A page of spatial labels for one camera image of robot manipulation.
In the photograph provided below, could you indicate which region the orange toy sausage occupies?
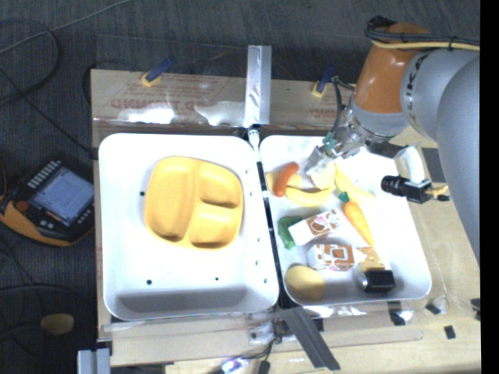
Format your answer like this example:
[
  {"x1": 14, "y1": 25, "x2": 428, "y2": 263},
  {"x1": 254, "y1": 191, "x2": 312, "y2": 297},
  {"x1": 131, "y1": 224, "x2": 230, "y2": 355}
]
[{"x1": 272, "y1": 161, "x2": 300, "y2": 199}]

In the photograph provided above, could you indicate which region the pale yellow pizza slice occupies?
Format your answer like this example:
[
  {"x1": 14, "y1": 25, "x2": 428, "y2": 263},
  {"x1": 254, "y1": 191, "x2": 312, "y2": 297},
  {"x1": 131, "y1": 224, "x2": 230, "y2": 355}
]
[{"x1": 310, "y1": 161, "x2": 338, "y2": 191}]

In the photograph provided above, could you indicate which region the yellow oval toy bread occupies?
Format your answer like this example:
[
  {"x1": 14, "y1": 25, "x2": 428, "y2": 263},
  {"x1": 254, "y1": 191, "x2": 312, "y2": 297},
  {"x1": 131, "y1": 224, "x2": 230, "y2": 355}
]
[
  {"x1": 40, "y1": 312, "x2": 76, "y2": 336},
  {"x1": 285, "y1": 263, "x2": 327, "y2": 302}
]

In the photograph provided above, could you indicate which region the yellow divided plate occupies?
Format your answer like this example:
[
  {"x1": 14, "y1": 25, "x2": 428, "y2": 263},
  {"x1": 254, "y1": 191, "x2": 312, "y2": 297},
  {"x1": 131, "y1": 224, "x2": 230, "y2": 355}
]
[{"x1": 143, "y1": 155, "x2": 245, "y2": 250}]

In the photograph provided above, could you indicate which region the orange carrot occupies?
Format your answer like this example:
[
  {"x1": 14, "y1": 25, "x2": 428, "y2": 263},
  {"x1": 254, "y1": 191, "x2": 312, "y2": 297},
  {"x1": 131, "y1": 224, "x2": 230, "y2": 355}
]
[{"x1": 338, "y1": 191, "x2": 375, "y2": 248}]

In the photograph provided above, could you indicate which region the thin black and white rod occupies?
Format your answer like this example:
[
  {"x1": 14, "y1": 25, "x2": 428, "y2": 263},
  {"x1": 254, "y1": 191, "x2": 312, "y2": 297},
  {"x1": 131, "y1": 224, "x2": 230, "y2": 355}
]
[{"x1": 247, "y1": 128, "x2": 282, "y2": 310}]

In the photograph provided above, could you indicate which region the yellow banana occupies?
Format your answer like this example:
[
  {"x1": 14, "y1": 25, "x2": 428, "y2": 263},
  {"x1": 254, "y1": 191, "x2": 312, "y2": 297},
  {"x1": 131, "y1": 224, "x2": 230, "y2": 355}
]
[
  {"x1": 334, "y1": 167, "x2": 376, "y2": 203},
  {"x1": 285, "y1": 184, "x2": 335, "y2": 208}
]

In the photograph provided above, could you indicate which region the white carton brown print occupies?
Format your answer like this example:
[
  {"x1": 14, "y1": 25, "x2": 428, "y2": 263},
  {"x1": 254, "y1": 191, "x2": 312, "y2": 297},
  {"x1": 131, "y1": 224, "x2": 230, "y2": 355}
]
[
  {"x1": 307, "y1": 242, "x2": 357, "y2": 272},
  {"x1": 288, "y1": 209, "x2": 351, "y2": 246}
]

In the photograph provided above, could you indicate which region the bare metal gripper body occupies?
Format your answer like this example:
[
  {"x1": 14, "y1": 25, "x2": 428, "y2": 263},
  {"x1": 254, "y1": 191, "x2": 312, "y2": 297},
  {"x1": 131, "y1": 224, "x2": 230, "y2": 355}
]
[{"x1": 325, "y1": 121, "x2": 370, "y2": 160}]

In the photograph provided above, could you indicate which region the brown cardboard board red print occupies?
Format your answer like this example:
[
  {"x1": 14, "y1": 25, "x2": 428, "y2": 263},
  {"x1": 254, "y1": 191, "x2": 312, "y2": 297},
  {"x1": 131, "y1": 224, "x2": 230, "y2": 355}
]
[{"x1": 90, "y1": 68, "x2": 449, "y2": 368}]

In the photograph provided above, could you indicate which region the white plastic tray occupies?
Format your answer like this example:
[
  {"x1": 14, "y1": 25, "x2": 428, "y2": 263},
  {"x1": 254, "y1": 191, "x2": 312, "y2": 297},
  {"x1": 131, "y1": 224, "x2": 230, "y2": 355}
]
[
  {"x1": 259, "y1": 134, "x2": 433, "y2": 308},
  {"x1": 97, "y1": 132, "x2": 281, "y2": 322}
]

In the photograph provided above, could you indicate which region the black block with thin wires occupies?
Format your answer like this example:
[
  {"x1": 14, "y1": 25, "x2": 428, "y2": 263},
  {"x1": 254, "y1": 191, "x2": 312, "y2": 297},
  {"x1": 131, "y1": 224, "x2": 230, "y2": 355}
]
[{"x1": 272, "y1": 318, "x2": 288, "y2": 342}]

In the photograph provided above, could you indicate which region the green broccoli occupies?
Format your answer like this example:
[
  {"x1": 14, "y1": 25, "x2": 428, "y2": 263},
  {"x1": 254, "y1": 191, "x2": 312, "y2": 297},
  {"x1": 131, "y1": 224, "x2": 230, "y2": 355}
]
[{"x1": 278, "y1": 215, "x2": 304, "y2": 250}]

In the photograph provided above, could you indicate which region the black cylinder on white bracket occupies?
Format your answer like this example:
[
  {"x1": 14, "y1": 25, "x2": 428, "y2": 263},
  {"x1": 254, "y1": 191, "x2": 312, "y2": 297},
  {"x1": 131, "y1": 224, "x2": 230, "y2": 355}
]
[{"x1": 380, "y1": 146, "x2": 433, "y2": 205}]

